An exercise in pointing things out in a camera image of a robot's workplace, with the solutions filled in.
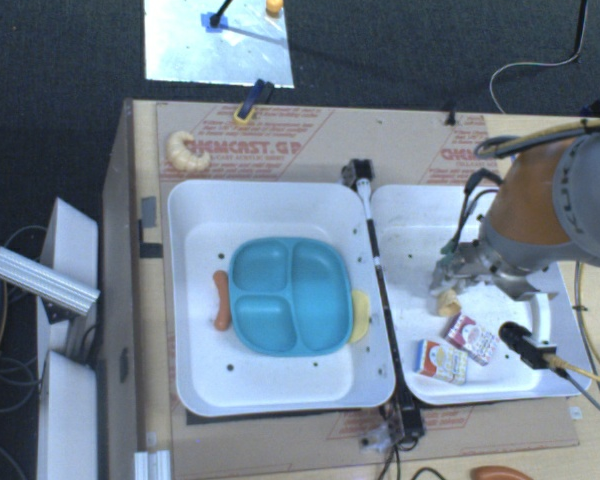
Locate thin black and white rod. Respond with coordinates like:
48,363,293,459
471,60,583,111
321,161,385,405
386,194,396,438
357,177,412,410

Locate maroon and white carton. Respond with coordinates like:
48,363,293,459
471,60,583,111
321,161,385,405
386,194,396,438
444,312,501,367

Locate pale yellow toy banana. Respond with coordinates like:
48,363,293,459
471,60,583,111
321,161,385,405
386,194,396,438
348,289,372,345

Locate beige toy biscuit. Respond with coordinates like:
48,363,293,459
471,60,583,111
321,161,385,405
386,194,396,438
436,289,462,318

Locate orange toy sausage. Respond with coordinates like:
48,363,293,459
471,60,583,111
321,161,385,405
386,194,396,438
212,269,232,332

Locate white plastic tray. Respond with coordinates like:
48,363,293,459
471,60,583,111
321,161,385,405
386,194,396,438
167,178,398,418
369,183,594,406

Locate brown cardboard board, red print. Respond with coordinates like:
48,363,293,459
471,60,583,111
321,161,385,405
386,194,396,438
154,101,581,472

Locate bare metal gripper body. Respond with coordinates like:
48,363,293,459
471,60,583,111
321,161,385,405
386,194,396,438
453,240,559,301

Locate blue divided plate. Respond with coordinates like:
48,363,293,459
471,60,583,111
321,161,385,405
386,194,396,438
227,237,354,359

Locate orange and white carton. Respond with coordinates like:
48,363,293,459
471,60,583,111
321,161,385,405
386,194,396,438
413,338,469,386

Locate cream toy croissant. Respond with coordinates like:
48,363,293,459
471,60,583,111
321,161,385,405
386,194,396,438
165,129,213,172

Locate black block with thin wires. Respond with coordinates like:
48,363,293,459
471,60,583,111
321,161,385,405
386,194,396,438
379,401,427,452
341,158,377,190

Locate black cylinder on white bracket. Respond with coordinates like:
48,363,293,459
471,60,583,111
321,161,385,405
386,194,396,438
497,290,561,370

